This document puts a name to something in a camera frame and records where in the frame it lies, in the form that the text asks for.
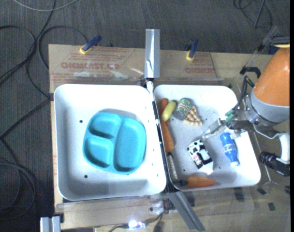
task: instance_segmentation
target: blue bottle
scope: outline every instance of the blue bottle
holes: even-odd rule
[[[236,167],[239,165],[237,159],[237,149],[234,141],[231,138],[231,134],[229,132],[224,132],[220,135],[220,140],[223,145],[225,155],[231,161],[231,167]]]

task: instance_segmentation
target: blue plate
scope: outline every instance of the blue plate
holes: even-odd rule
[[[145,149],[146,130],[135,119],[101,112],[88,123],[83,153],[94,167],[118,174],[133,173],[141,165]]]

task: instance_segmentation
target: white cable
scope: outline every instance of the white cable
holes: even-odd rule
[[[18,2],[17,0],[13,0],[13,1],[16,2],[16,3],[18,3],[19,5],[21,5],[21,6],[25,7],[25,8],[27,8],[27,9],[31,9],[31,10],[35,10],[35,11],[40,11],[40,12],[49,12],[49,11],[54,11],[54,10],[63,9],[63,8],[65,8],[65,7],[67,7],[67,6],[69,6],[70,4],[77,2],[78,0],[73,0],[73,1],[71,1],[71,2],[65,4],[65,5],[63,5],[63,6],[61,6],[61,7],[58,7],[58,8],[55,8],[55,9],[50,9],[50,10],[39,10],[39,9],[34,9],[34,8],[32,8],[32,7],[28,7],[28,6],[26,6],[26,5],[24,5],[24,4],[20,3],[20,2]]]

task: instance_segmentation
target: tin can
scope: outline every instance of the tin can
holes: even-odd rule
[[[188,114],[188,112],[190,111],[192,107],[192,103],[189,99],[186,99],[186,98],[182,98],[175,110],[173,111],[172,115],[175,117],[175,118],[178,118],[180,120],[184,120]]]

